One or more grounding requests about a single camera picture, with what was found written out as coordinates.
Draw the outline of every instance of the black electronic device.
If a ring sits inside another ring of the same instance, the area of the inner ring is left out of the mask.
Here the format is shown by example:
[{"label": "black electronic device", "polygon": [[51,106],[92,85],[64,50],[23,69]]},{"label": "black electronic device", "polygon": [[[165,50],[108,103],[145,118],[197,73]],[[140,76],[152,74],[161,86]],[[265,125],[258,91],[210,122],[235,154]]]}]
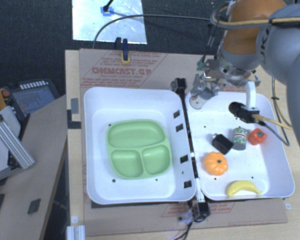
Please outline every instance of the black electronic device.
[{"label": "black electronic device", "polygon": [[0,88],[0,110],[11,106],[22,122],[28,114],[51,103],[59,97],[54,83],[49,79],[21,81]]}]

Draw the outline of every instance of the banana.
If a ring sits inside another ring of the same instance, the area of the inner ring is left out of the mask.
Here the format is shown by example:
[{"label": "banana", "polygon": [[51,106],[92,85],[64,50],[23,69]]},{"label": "banana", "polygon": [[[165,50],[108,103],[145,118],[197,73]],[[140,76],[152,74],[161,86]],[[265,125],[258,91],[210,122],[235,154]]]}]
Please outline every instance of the banana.
[{"label": "banana", "polygon": [[256,185],[250,180],[237,180],[232,182],[228,188],[226,189],[226,195],[230,198],[235,193],[239,192],[240,190],[247,190],[252,191],[257,194],[261,194],[262,192],[257,189]]}]

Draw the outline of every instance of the cardboard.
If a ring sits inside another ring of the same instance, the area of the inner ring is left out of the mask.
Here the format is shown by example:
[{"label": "cardboard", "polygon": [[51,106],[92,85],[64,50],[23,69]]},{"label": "cardboard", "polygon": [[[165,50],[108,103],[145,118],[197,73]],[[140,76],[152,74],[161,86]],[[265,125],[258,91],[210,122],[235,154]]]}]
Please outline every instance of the cardboard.
[{"label": "cardboard", "polygon": [[[197,74],[200,55],[155,52],[129,52],[130,64],[121,63],[121,52],[82,49],[79,53],[80,81],[71,89],[80,88],[81,122],[84,122],[83,96],[91,87],[169,89],[175,78],[186,78],[189,87]],[[125,204],[116,206],[92,204],[86,191],[85,129],[81,124],[83,213],[87,236],[156,232],[185,229],[178,216],[189,209],[186,202]],[[287,222],[282,199],[259,199],[210,203],[211,215],[192,227],[216,228]]]}]

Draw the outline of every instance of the white tray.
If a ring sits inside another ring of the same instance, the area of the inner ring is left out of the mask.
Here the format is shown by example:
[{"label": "white tray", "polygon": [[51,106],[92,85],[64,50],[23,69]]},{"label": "white tray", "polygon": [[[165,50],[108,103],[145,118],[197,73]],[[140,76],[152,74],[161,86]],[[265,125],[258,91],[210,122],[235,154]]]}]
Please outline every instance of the white tray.
[{"label": "white tray", "polygon": [[[84,95],[84,116],[87,192],[94,202],[102,205],[181,202],[194,196],[194,172],[182,103],[177,94],[169,90],[94,87]],[[166,173],[124,179],[112,169],[106,147],[109,124],[135,119],[155,120],[165,129],[172,155],[172,165]],[[177,132],[179,125],[183,129]],[[184,156],[188,161],[181,163]]]},{"label": "white tray", "polygon": [[[202,109],[196,110],[189,104],[190,95],[186,96],[186,105],[191,129],[193,149],[197,161],[197,170],[200,177],[200,187],[204,195],[216,201],[281,198],[288,197],[295,190],[295,183],[287,161],[283,143],[267,128],[254,123],[245,123],[236,119],[229,112],[231,102],[246,103],[246,94],[237,92],[219,92],[208,100]],[[256,107],[260,115],[275,119],[270,102],[261,94],[256,95]],[[278,132],[278,127],[266,122]],[[246,144],[246,149],[237,151],[231,149],[226,155],[228,170],[221,176],[209,174],[203,165],[203,158],[211,151],[218,152],[212,146],[212,135],[223,134],[232,139],[232,130],[242,127],[248,134],[255,128],[266,133],[262,144]],[[262,191],[261,195],[253,192],[239,191],[232,198],[226,195],[227,186],[238,180],[249,180]]]}]

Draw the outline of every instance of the table surface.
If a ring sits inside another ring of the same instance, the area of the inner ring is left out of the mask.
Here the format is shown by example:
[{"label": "table surface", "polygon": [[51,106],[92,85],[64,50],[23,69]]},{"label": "table surface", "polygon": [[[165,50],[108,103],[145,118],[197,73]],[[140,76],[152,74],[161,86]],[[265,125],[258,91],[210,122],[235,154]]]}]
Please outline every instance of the table surface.
[{"label": "table surface", "polygon": [[[67,88],[67,109],[71,108],[70,97],[80,97],[80,88],[78,86],[80,79],[79,67],[80,54],[77,50],[67,50],[65,53],[66,67],[66,88]],[[258,68],[257,76],[261,80],[261,85],[256,91],[269,100],[272,97],[272,80],[262,68]],[[281,83],[277,84],[276,96],[279,97],[279,106],[283,115],[289,118],[286,100],[286,87]],[[73,121],[80,121],[80,112],[72,115]],[[252,226],[236,226],[236,227],[219,227],[190,230],[187,239],[236,239],[236,240],[254,240],[254,239],[281,239],[291,240],[300,239],[300,148],[298,146],[294,132],[286,131],[290,146],[284,146],[288,163],[295,182],[295,191],[292,196],[286,198],[284,203],[291,209],[286,210],[288,222],[280,224],[252,225]],[[81,131],[77,129],[68,130],[68,142],[76,141],[81,138]],[[82,157],[81,143],[72,145],[68,151],[69,156],[69,190],[70,190],[70,215],[78,215],[79,221],[75,225],[83,225],[84,209],[83,209],[83,174],[82,174]],[[157,240],[157,239],[174,239],[180,236],[183,231],[161,231],[149,233],[132,233],[118,235],[90,236],[87,240]]]}]

